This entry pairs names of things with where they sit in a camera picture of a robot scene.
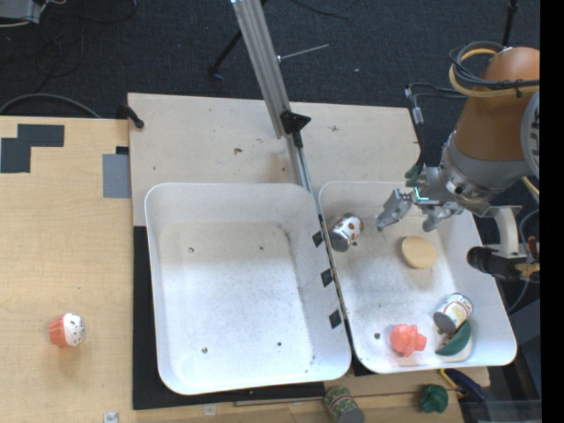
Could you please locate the green can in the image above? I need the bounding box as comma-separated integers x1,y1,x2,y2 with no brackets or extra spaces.
323,385,366,423

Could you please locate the black cylinder on white bracket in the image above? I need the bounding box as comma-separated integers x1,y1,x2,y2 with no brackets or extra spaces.
466,204,541,284

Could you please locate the green and white wedge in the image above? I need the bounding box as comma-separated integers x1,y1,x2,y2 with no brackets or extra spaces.
434,319,474,363

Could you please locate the tan round biscuit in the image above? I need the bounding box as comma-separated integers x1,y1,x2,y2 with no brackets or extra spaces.
400,234,439,270

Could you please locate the white can with yellow print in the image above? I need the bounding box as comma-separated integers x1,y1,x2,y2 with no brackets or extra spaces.
432,293,475,335

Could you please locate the green broccoli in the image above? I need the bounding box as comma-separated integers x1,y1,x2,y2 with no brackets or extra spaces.
417,382,449,415

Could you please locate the white can with red dots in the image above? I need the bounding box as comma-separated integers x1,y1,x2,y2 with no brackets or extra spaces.
327,212,365,254

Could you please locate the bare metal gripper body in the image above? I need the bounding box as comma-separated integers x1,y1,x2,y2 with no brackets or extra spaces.
411,164,476,220

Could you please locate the pale wood board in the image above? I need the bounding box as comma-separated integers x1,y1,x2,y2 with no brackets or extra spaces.
127,92,492,423

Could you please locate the pink toy food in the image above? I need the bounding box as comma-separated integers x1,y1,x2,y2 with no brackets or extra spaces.
389,323,428,358

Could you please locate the white plastic tray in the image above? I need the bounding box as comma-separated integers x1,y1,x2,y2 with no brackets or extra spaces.
143,181,353,397
317,179,518,375

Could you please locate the orange and white cupcake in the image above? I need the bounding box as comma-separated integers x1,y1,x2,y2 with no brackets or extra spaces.
48,311,86,349

